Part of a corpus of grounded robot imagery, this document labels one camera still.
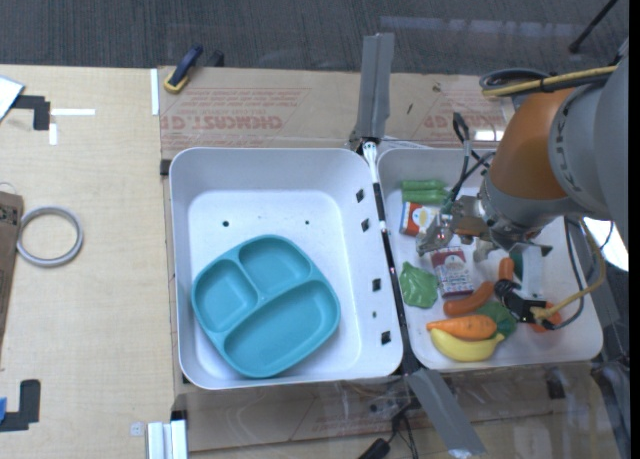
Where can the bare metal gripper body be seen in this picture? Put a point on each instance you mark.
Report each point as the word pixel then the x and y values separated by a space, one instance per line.
pixel 469 216

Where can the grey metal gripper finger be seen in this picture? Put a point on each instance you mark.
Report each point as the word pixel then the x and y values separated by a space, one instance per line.
pixel 482 249
pixel 431 239

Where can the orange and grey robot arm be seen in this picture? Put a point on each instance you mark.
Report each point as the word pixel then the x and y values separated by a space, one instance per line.
pixel 530 157

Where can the white and orange carton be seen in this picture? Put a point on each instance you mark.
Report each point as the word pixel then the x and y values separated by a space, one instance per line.
pixel 415 218

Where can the short orange sausage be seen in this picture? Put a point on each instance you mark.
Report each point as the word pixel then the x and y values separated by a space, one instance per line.
pixel 506 269

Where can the red and white carton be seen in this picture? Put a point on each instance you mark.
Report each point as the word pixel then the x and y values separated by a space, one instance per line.
pixel 452 272

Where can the green pea pods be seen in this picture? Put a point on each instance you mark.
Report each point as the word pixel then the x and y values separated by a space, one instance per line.
pixel 422 191

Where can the green lettuce leaf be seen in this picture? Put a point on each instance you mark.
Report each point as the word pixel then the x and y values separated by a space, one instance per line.
pixel 418 287

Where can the long orange sausage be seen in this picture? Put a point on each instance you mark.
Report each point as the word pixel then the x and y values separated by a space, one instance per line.
pixel 467 302

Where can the orange carrot with green top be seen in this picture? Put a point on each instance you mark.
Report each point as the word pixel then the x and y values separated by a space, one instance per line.
pixel 465 327

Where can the orange round toy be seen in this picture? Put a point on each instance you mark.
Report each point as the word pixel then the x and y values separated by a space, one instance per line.
pixel 554 319

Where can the yellow banana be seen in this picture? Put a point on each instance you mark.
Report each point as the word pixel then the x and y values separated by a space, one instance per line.
pixel 465 349

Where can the white plastic tray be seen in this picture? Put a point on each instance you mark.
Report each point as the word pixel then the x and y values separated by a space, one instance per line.
pixel 560 342
pixel 280 182

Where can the blue divided plate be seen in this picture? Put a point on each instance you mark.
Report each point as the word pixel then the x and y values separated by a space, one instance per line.
pixel 265 307

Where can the brown cardboard board red print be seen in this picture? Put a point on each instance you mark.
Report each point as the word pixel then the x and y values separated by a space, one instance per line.
pixel 280 112

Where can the grey tape roll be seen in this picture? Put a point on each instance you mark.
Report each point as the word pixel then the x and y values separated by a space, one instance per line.
pixel 24 252

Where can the white paper sheet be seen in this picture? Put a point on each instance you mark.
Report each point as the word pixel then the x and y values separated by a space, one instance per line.
pixel 7 94

